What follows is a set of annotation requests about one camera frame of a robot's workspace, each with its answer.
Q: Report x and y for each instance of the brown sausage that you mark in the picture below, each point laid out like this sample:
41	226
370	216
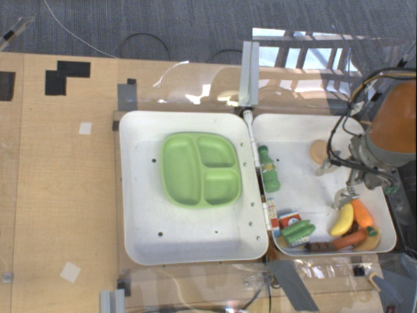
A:
321	247

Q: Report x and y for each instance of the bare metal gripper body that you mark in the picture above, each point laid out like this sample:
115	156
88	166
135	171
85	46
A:
369	171

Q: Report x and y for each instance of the black and white thin rod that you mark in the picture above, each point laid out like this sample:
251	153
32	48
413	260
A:
253	143

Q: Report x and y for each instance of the white plastic tray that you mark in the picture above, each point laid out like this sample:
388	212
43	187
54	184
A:
182	236
303	187

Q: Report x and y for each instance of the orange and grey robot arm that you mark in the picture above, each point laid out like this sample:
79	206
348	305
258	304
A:
395	119

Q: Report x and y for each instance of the green toy vegetable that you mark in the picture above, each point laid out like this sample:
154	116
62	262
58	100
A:
303	234
294	227

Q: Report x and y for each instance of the white red and blue carton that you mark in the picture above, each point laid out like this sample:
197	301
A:
272	215

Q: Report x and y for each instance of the tan round biscuit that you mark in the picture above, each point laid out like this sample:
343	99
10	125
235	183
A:
317	152

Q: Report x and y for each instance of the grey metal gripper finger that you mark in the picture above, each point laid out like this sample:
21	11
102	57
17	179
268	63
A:
342	199
325	167

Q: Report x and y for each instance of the dark brown grapes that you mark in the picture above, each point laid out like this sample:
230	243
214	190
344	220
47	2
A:
352	229

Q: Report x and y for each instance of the yellow pizza slice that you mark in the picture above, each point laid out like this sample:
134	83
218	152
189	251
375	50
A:
369	243

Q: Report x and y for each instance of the yellow banana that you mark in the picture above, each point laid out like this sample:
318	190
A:
344	222

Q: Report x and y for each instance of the orange carrot with green top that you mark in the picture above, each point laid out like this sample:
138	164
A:
350	239

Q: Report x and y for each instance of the green bottle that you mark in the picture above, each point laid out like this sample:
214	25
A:
269	174

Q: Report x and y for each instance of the blue and yellow packet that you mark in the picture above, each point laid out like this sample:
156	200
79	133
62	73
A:
301	242

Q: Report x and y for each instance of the green divided plate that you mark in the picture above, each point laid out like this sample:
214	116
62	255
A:
182	171

